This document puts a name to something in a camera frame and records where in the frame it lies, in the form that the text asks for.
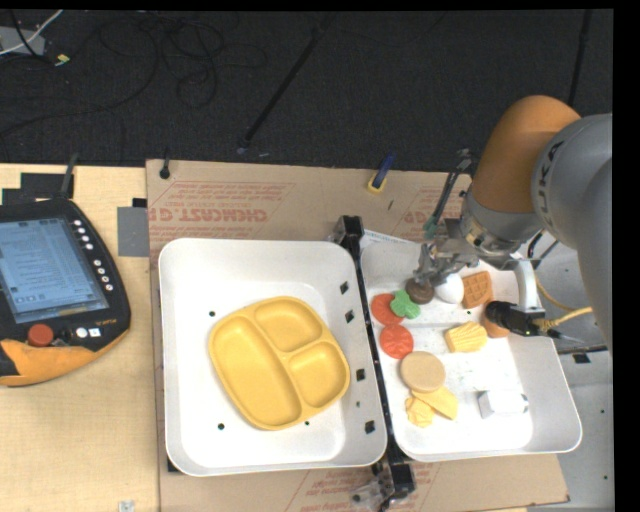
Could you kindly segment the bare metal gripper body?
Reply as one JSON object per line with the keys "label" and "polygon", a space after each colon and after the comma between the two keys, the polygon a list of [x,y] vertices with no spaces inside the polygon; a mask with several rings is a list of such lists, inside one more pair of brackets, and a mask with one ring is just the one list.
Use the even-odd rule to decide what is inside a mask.
{"label": "bare metal gripper body", "polygon": [[473,218],[446,218],[436,230],[435,245],[437,258],[467,264],[482,260],[494,267],[504,267],[519,248],[518,241],[499,237]]}

